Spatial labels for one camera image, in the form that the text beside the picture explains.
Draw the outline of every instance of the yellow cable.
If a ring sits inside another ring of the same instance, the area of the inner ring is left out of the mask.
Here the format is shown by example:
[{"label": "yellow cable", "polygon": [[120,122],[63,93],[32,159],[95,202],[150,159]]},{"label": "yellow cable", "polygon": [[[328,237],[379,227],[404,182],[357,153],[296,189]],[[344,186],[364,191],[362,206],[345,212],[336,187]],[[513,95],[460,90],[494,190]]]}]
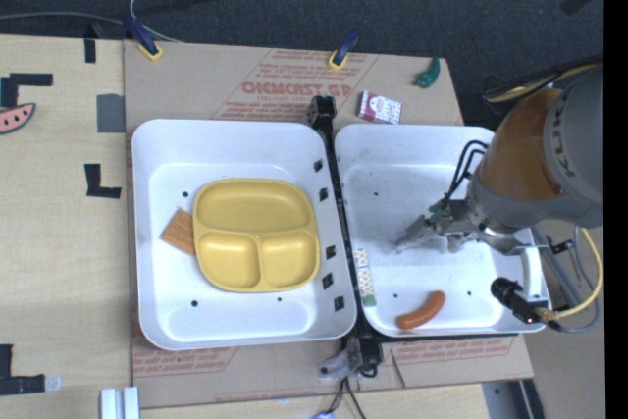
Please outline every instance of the yellow cable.
[{"label": "yellow cable", "polygon": [[580,232],[587,240],[587,243],[591,247],[591,251],[593,253],[594,258],[596,259],[596,265],[598,266],[598,280],[596,281],[596,285],[589,294],[589,296],[580,304],[571,307],[569,309],[565,309],[564,311],[550,311],[549,309],[540,309],[538,314],[541,316],[543,321],[555,321],[560,318],[566,318],[567,316],[571,316],[572,314],[579,313],[583,309],[585,309],[589,304],[591,304],[602,289],[602,281],[603,281],[603,265],[602,259],[600,258],[600,253],[596,248],[596,244],[591,239],[591,235],[586,229],[580,229]]}]

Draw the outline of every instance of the black connector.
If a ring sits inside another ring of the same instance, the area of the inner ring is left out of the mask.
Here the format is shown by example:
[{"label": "black connector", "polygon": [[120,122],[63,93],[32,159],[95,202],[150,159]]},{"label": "black connector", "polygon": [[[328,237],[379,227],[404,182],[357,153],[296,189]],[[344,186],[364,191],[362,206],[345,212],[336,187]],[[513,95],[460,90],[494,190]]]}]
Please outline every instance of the black connector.
[{"label": "black connector", "polygon": [[491,284],[493,297],[510,309],[515,318],[526,325],[541,322],[537,309],[548,307],[548,303],[544,300],[529,302],[519,294],[520,291],[523,287],[507,278],[497,278]]}]

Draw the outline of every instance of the blue clamp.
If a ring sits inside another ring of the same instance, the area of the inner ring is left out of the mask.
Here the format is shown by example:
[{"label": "blue clamp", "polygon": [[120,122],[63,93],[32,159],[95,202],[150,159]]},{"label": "blue clamp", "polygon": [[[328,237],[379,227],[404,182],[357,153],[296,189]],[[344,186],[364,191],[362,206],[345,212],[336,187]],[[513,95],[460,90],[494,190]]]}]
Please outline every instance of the blue clamp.
[{"label": "blue clamp", "polygon": [[439,61],[438,58],[435,57],[432,59],[432,65],[430,65],[430,68],[427,71],[420,74],[414,83],[418,85],[419,87],[423,87],[424,89],[427,89],[434,82],[436,82],[436,79],[439,78],[440,73],[441,73],[441,62]]},{"label": "blue clamp", "polygon": [[149,60],[155,62],[162,57],[164,54],[163,49],[155,43],[148,30],[137,18],[129,15],[123,19],[123,24],[132,36],[137,39],[139,42],[137,47]]},{"label": "blue clamp", "polygon": [[359,32],[352,30],[340,47],[332,53],[330,59],[327,61],[327,65],[330,69],[338,72],[346,63],[346,56],[353,51],[353,48],[357,45],[357,41],[360,38]]}]

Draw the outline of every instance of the teal object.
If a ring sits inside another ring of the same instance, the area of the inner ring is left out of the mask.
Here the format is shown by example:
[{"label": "teal object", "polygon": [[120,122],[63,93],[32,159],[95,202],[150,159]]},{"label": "teal object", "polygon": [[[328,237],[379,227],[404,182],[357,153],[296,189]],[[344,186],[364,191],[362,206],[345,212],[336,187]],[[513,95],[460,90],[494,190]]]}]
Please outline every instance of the teal object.
[{"label": "teal object", "polygon": [[430,68],[427,71],[425,71],[423,74],[419,75],[415,84],[418,85],[419,87],[423,87],[424,89],[427,89],[434,82],[436,82],[436,79],[439,78],[440,73],[441,73],[441,62],[439,61],[438,58],[433,58],[432,65],[430,65]]}]

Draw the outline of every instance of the small box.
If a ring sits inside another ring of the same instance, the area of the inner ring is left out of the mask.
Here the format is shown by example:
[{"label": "small box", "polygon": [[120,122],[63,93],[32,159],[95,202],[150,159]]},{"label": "small box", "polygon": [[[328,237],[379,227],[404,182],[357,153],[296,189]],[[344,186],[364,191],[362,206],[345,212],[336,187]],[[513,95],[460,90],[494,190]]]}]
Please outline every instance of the small box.
[{"label": "small box", "polygon": [[357,117],[371,123],[398,125],[401,119],[401,103],[364,91]]}]

